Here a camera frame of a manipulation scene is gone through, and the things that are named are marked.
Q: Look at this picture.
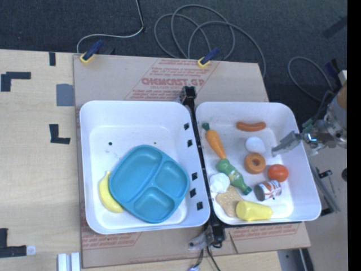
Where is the thin black rod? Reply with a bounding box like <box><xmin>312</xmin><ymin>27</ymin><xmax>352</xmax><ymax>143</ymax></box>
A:
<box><xmin>187</xmin><ymin>94</ymin><xmax>222</xmax><ymax>250</ymax></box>

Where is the yellow cup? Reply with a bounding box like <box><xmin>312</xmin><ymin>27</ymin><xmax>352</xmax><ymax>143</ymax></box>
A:
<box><xmin>236</xmin><ymin>200</ymin><xmax>274</xmax><ymax>222</ymax></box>

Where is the orange tomato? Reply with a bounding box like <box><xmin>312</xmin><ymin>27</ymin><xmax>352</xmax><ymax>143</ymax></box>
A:
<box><xmin>267</xmin><ymin>164</ymin><xmax>289</xmax><ymax>182</ymax></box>

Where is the white plastic tray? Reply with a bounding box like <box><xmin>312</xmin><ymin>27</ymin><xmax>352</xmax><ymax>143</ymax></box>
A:
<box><xmin>79</xmin><ymin>100</ymin><xmax>211</xmax><ymax>235</ymax></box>
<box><xmin>195</xmin><ymin>101</ymin><xmax>322</xmax><ymax>225</ymax></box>

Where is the red and white can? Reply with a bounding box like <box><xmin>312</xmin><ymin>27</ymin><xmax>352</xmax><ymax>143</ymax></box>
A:
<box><xmin>253</xmin><ymin>179</ymin><xmax>283</xmax><ymax>202</ymax></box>

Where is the tan bread slice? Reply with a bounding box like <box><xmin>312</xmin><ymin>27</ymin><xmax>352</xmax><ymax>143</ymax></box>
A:
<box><xmin>215</xmin><ymin>185</ymin><xmax>245</xmax><ymax>218</ymax></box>

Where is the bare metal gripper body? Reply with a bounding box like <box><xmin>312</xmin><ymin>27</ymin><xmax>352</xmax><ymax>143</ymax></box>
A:
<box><xmin>301</xmin><ymin>116</ymin><xmax>348</xmax><ymax>152</ymax></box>

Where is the blue divided plate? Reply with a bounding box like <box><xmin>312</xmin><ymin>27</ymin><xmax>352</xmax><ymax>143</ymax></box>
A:
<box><xmin>108</xmin><ymin>144</ymin><xmax>190</xmax><ymax>224</ymax></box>

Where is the black block with thin wires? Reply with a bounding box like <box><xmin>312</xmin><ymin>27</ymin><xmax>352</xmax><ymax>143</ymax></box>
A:
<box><xmin>211</xmin><ymin>223</ymin><xmax>227</xmax><ymax>243</ymax></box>
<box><xmin>182</xmin><ymin>85</ymin><xmax>197</xmax><ymax>106</ymax></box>

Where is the orange sausage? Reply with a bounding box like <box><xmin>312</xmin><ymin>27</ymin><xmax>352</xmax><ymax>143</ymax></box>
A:
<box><xmin>236</xmin><ymin>120</ymin><xmax>267</xmax><ymax>133</ymax></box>

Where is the yellow banana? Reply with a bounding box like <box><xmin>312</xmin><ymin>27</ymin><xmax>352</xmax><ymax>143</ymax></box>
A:
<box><xmin>98</xmin><ymin>170</ymin><xmax>124</xmax><ymax>214</ymax></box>

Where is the green bottle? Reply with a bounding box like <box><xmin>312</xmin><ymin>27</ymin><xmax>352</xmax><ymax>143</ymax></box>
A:
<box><xmin>215</xmin><ymin>158</ymin><xmax>253</xmax><ymax>196</ymax></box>

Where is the black cylinder on white bracket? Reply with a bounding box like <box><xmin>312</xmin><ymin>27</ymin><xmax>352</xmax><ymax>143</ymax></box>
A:
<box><xmin>329</xmin><ymin>58</ymin><xmax>348</xmax><ymax>84</ymax></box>

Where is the orange doughnut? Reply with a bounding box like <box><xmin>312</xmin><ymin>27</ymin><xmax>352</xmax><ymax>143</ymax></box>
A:
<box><xmin>244</xmin><ymin>152</ymin><xmax>267</xmax><ymax>175</ymax></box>

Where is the white lumpy toy food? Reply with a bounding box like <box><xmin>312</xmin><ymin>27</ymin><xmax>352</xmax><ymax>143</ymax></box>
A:
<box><xmin>209</xmin><ymin>172</ymin><xmax>231</xmax><ymax>194</ymax></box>

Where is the brown cardboard board red print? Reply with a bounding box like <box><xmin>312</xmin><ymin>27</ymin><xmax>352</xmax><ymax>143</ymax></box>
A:
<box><xmin>72</xmin><ymin>54</ymin><xmax>312</xmax><ymax>268</ymax></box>

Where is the orange carrot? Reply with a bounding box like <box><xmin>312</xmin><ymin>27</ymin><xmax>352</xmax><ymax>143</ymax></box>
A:
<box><xmin>201</xmin><ymin>122</ymin><xmax>227</xmax><ymax>160</ymax></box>

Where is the white egg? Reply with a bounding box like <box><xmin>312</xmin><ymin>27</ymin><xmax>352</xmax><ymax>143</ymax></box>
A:
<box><xmin>245</xmin><ymin>135</ymin><xmax>266</xmax><ymax>154</ymax></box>

